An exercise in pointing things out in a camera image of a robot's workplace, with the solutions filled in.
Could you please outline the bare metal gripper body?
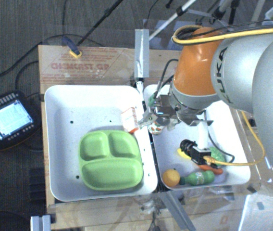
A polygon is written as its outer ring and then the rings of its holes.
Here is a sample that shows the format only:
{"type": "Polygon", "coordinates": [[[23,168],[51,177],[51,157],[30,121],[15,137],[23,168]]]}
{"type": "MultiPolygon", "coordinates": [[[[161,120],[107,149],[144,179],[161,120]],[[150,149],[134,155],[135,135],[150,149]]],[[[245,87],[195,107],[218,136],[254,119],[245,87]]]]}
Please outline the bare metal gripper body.
{"type": "Polygon", "coordinates": [[[157,117],[156,122],[162,126],[175,126],[181,122],[195,126],[199,122],[198,116],[206,110],[192,109],[171,94],[161,94],[151,108],[157,117]]]}

